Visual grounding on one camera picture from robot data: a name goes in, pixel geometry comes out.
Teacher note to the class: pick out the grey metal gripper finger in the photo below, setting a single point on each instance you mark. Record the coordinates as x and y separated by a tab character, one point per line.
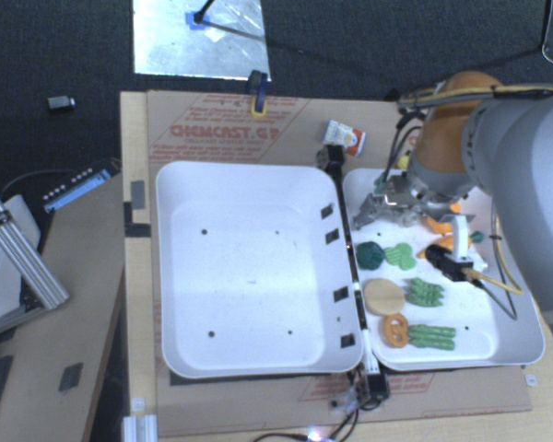
366	212
403	219

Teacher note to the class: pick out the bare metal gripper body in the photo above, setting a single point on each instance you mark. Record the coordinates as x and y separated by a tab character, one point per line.
403	194

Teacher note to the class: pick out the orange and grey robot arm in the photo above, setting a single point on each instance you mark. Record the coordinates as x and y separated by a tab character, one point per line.
525	164

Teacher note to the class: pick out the orange curved toy piece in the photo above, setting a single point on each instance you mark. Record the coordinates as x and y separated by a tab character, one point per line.
435	226

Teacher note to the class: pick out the light green lettuce leaf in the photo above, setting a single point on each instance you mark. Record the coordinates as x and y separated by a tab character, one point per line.
401	256

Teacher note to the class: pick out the dark green broccoli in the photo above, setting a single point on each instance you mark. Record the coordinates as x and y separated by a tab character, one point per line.
370	255

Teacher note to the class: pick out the orange carrot with green top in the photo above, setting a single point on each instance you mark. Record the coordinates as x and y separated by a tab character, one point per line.
444	242

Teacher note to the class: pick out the thin black and white rod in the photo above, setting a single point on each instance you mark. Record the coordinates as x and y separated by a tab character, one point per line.
354	270

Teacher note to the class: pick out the green asparagus bundle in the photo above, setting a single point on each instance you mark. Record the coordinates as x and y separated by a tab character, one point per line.
431	337
424	293

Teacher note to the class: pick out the white and red carton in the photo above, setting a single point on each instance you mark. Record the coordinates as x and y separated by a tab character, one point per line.
344	136

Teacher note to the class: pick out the tan round biscuit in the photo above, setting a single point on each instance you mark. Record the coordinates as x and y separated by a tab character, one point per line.
384	296

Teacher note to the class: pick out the orange pretzel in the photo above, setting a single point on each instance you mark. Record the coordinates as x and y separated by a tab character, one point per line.
387	332

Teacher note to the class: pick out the white plastic tray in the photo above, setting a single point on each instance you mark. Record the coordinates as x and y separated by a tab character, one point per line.
249	270
474	334

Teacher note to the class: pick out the brown cardboard board, red print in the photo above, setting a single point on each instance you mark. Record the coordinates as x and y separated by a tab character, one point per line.
221	131

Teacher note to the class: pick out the small black box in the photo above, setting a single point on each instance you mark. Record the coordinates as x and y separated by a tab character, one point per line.
60	102

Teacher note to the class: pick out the black cylinder on white bracket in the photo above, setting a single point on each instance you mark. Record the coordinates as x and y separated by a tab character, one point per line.
447	260

